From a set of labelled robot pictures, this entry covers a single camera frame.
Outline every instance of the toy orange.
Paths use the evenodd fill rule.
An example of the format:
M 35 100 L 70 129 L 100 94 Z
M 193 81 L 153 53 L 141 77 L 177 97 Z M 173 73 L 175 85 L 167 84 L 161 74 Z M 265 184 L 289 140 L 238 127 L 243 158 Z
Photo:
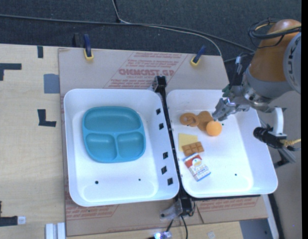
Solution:
M 206 125 L 206 132 L 210 136 L 218 136 L 222 132 L 222 124 L 218 121 L 210 121 Z

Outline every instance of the wooden table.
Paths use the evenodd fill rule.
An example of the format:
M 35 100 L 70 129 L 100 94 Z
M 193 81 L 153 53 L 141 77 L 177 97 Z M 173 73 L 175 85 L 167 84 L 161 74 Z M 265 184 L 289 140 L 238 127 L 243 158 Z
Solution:
M 0 238 L 44 238 L 45 224 L 65 222 L 60 94 L 45 94 L 43 75 L 59 74 L 58 47 L 0 44 L 0 64 L 21 63 L 4 70 L 0 81 L 1 216 L 25 216 L 26 224 L 0 227 Z M 38 109 L 56 127 L 38 126 Z M 188 226 L 189 238 L 242 239 L 239 222 Z M 148 238 L 156 230 L 99 234 L 80 238 Z M 185 238 L 184 227 L 171 228 Z

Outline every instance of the blue divided plate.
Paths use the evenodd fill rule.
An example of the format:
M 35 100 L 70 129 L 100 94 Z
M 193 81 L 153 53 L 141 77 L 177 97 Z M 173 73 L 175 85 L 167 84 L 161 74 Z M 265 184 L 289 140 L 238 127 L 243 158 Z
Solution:
M 95 107 L 82 119 L 85 148 L 92 159 L 102 163 L 133 161 L 146 148 L 142 120 L 127 107 Z

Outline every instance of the black tape marking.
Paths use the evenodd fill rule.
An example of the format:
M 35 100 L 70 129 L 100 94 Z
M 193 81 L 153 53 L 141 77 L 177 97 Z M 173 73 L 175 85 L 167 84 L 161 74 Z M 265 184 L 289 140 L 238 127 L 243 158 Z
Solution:
M 58 94 L 60 93 L 59 76 L 56 74 L 43 75 L 44 93 L 45 94 Z
M 18 225 L 18 216 L 0 217 L 0 227 Z
M 46 121 L 46 112 L 45 109 L 38 109 L 38 115 L 39 115 L 39 125 L 42 126 L 56 126 L 56 121 Z
M 3 81 L 5 70 L 21 70 L 21 64 L 0 63 L 0 81 Z
M 37 46 L 38 58 L 43 58 L 43 46 Z

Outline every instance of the clamp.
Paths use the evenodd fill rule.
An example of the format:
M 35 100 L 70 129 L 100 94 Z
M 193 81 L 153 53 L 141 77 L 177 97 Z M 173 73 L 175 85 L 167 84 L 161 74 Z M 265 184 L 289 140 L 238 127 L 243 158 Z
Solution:
M 92 49 L 91 49 L 91 43 L 90 38 L 88 34 L 83 35 L 84 39 L 84 56 L 86 60 L 92 60 L 94 58 Z
M 206 50 L 206 46 L 203 45 L 203 46 L 200 48 L 200 50 L 197 52 L 196 56 L 194 56 L 194 57 L 192 58 L 192 60 L 190 61 L 190 64 L 191 64 L 192 66 L 197 66 L 197 65 L 198 65 L 198 63 L 199 63 L 199 61 L 200 61 L 200 57 L 201 57 L 201 55 L 203 55 L 203 54 L 205 53 L 205 50 Z

